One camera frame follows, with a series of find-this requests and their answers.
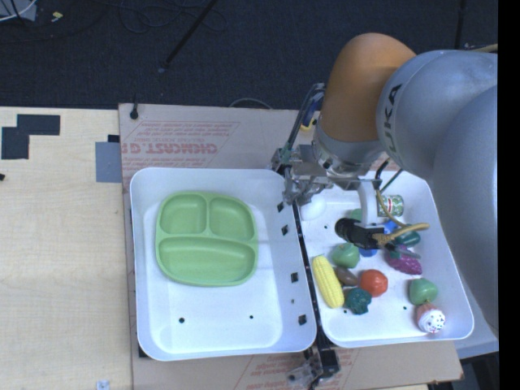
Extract white egg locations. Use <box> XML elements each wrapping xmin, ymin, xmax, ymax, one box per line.
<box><xmin>300</xmin><ymin>195</ymin><xmax>327</xmax><ymax>222</ymax></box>

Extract green pepper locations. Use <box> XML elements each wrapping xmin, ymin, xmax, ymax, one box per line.
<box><xmin>407</xmin><ymin>277</ymin><xmax>440</xmax><ymax>306</ymax></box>

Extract green apple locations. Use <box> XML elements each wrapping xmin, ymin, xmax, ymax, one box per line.
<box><xmin>330</xmin><ymin>241</ymin><xmax>362</xmax><ymax>270</ymax></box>

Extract green broccoli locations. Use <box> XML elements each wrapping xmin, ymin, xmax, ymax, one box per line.
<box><xmin>344</xmin><ymin>287</ymin><xmax>373</xmax><ymax>316</ymax></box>

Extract green divided plate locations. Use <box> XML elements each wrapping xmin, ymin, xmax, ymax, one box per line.
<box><xmin>154</xmin><ymin>191</ymin><xmax>260</xmax><ymax>288</ymax></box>

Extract pink and white cupcake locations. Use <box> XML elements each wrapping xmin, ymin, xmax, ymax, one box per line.
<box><xmin>414</xmin><ymin>301</ymin><xmax>447</xmax><ymax>336</ymax></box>

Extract green and red can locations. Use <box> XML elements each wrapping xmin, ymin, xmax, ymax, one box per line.
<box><xmin>377</xmin><ymin>193</ymin><xmax>405</xmax><ymax>219</ymax></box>

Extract orange tomato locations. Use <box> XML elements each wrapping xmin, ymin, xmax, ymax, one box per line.
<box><xmin>358</xmin><ymin>269</ymin><xmax>389</xmax><ymax>298</ymax></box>

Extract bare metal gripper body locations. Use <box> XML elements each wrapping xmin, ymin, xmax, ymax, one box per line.
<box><xmin>271</xmin><ymin>144</ymin><xmax>384</xmax><ymax>191</ymax></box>

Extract brown potato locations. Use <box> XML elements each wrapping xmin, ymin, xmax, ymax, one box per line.
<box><xmin>333</xmin><ymin>266</ymin><xmax>360</xmax><ymax>288</ymax></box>

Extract brown cardboard board red print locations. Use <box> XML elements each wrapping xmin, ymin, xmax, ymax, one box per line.
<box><xmin>117</xmin><ymin>102</ymin><xmax>466</xmax><ymax>390</ymax></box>

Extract white plastic tray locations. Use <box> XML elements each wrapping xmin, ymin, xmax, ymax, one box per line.
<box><xmin>293</xmin><ymin>168</ymin><xmax>475</xmax><ymax>349</ymax></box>
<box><xmin>128</xmin><ymin>167</ymin><xmax>319</xmax><ymax>362</ymax></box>

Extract black cylinder on white bracket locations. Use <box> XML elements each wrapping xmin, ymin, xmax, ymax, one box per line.
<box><xmin>334</xmin><ymin>179</ymin><xmax>387</xmax><ymax>251</ymax></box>

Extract yellow corn cob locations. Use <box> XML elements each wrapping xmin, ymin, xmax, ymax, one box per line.
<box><xmin>310</xmin><ymin>254</ymin><xmax>346</xmax><ymax>310</ymax></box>

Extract purple grapes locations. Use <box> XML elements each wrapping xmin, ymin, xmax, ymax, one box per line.
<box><xmin>384</xmin><ymin>253</ymin><xmax>424</xmax><ymax>276</ymax></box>

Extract blue round toy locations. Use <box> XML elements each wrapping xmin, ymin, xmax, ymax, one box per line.
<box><xmin>358</xmin><ymin>219</ymin><xmax>400</xmax><ymax>258</ymax></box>

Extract dark green toy vegetable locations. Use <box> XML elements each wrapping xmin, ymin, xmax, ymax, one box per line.
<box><xmin>392</xmin><ymin>229</ymin><xmax>422</xmax><ymax>249</ymax></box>

